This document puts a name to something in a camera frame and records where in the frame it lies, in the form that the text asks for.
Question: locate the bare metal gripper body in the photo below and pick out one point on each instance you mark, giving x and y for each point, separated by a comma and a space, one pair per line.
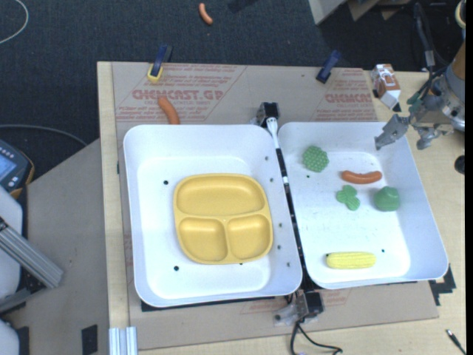
436, 116

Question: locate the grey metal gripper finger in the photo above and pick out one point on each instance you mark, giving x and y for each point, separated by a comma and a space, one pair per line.
425, 137
392, 131

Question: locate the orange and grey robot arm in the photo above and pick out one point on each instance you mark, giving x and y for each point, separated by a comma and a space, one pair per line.
457, 80

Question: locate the brown and white carton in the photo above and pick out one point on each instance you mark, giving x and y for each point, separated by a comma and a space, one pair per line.
387, 85

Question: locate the orange toy sausage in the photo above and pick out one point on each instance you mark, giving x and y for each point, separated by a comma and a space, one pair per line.
362, 176
205, 13
170, 111

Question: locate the green toy pepper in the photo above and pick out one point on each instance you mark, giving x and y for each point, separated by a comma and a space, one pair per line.
386, 199

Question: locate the green toy broccoli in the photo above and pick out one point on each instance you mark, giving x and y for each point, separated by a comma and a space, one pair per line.
348, 197

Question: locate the green toy grapes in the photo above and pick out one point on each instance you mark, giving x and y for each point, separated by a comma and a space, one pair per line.
315, 158

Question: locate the white plastic tray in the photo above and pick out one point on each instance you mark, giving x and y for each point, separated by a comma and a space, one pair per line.
155, 213
340, 231

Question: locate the thin black and white rod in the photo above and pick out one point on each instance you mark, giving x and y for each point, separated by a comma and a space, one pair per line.
285, 178

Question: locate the yellow toy corn cob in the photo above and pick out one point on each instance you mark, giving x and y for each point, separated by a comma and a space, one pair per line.
351, 261

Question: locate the brown cardboard board, red print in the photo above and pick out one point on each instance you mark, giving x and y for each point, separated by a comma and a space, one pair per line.
236, 87

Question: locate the yellow divided plate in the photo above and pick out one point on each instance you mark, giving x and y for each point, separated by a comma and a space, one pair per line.
221, 216

